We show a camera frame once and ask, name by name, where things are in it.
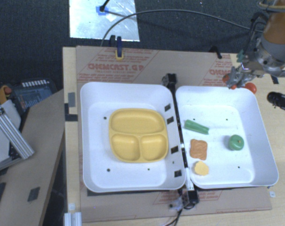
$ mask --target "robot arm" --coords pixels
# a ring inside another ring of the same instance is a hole
[[[224,81],[228,88],[244,87],[248,81],[266,73],[274,78],[285,77],[285,0],[273,0],[271,6],[266,4],[269,1],[259,2],[259,6],[271,14],[255,48],[239,54],[241,65],[232,67],[226,75]],[[285,95],[271,92],[267,99],[285,109]]]

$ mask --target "silver metal sheet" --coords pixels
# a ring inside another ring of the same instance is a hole
[[[102,13],[96,8],[106,0],[70,0],[70,37],[86,39],[102,39],[107,30],[122,17]],[[135,13],[134,0],[110,0],[106,9],[110,12],[127,16]],[[111,35],[121,36],[122,40],[139,41],[136,16],[116,25],[106,39]]]

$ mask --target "yellow plate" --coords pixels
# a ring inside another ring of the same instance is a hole
[[[109,137],[111,149],[121,161],[160,161],[168,152],[166,123],[154,110],[116,110],[109,120]]]

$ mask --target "white tray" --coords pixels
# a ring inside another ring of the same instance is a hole
[[[160,85],[91,82],[80,92],[83,179],[94,192],[172,190],[183,186],[182,160],[173,97]],[[166,121],[169,151],[157,162],[129,163],[118,160],[110,147],[109,118],[122,108],[152,109]],[[174,122],[167,123],[173,117]]]
[[[278,171],[264,128],[256,98],[247,89],[183,86],[176,92],[190,178],[204,189],[270,186],[277,182]],[[185,120],[209,127],[209,135],[184,129]],[[228,148],[229,137],[240,135],[241,151]],[[190,156],[190,140],[208,143],[209,174],[193,171],[200,159]]]

